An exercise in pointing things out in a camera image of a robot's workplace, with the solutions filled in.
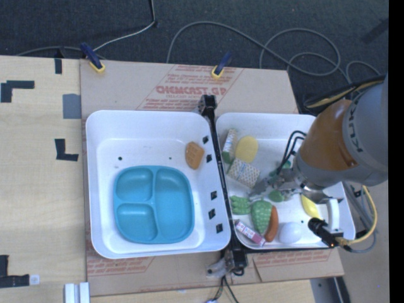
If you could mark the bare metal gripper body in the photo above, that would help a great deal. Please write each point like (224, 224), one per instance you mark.
(293, 186)

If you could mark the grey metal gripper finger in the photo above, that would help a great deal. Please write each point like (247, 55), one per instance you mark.
(275, 173)
(260, 188)

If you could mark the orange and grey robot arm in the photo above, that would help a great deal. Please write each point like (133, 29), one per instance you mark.
(341, 137)

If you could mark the small green round toy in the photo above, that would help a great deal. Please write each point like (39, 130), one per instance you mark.
(276, 196)

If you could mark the pale cracker packet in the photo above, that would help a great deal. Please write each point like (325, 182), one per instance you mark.
(243, 173)

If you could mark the yellow banana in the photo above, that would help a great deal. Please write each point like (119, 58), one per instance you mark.
(309, 206)

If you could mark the green broccoli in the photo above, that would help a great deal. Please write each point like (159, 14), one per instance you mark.
(240, 204)

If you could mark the green grapes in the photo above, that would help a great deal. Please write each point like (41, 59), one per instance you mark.
(261, 215)

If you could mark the yellow round toy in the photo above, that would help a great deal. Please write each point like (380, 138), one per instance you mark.
(247, 148)

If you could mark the orange sausage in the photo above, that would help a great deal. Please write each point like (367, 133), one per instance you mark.
(272, 224)

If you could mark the thin black rod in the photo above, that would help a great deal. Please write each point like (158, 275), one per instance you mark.
(221, 169)

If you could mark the pink carton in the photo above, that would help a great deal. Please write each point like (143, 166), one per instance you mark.
(249, 232)

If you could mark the white egg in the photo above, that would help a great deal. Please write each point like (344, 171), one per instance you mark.
(290, 233)

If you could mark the white plastic tray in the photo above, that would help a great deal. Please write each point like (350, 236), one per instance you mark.
(148, 128)
(271, 126)

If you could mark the pale tall packet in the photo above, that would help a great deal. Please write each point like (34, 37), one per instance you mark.
(230, 142)

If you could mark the orange biscuit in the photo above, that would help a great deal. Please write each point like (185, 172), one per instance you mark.
(194, 155)

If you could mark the blue divided plate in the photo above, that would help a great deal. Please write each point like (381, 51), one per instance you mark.
(154, 204)

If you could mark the brown cardboard board red print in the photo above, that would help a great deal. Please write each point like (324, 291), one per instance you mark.
(132, 87)

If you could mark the black cylinder on white bracket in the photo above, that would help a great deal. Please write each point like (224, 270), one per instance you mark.
(331, 215)

